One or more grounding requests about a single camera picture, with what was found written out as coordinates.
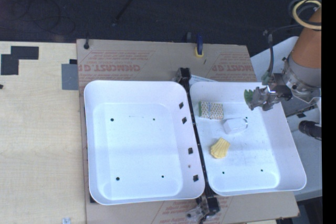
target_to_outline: white tray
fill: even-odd
[[[103,205],[192,199],[205,188],[185,89],[93,81],[84,90],[89,189]]]
[[[251,111],[244,90],[260,82],[197,82],[191,86],[195,121],[211,189],[222,196],[300,190],[306,174],[281,103],[269,111]],[[198,116],[198,102],[222,103],[224,120],[243,118],[248,127],[226,134],[223,121]],[[220,137],[230,142],[226,157],[215,159],[210,147]]]

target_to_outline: brown cylinder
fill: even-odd
[[[310,22],[320,23],[322,7],[309,19]],[[322,48],[321,48],[321,30],[313,30],[305,27],[294,48],[291,52],[295,63],[308,68],[321,68],[322,66]]]

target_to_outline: patterned rectangular object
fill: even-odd
[[[223,104],[211,102],[198,103],[199,115],[201,118],[221,120],[224,118]]]

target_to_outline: blue clamp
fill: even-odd
[[[197,33],[197,47],[195,47],[195,54],[196,57],[203,57],[203,37],[200,35],[200,33]]]

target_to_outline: cardboard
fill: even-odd
[[[191,43],[91,39],[88,49],[84,48],[85,43],[85,39],[77,40],[87,223],[195,223],[186,215],[187,211],[196,207],[194,199],[114,206],[90,201],[83,90],[93,80],[173,80],[181,67],[190,68],[192,75],[216,81],[256,81],[246,46],[204,44],[204,56],[198,58],[195,55],[196,45]],[[208,224],[288,218],[299,214],[291,191],[217,196],[217,199],[221,210],[206,220]]]

